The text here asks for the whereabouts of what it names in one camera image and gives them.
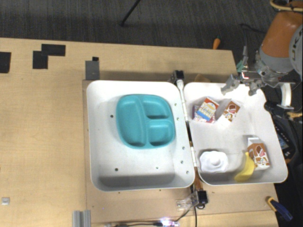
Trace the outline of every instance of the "turquoise plastic dish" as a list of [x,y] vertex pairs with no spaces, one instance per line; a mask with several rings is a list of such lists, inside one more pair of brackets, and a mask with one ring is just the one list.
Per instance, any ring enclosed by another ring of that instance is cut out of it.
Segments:
[[127,95],[118,101],[116,123],[121,141],[131,148],[155,148],[175,138],[169,104],[155,95]]

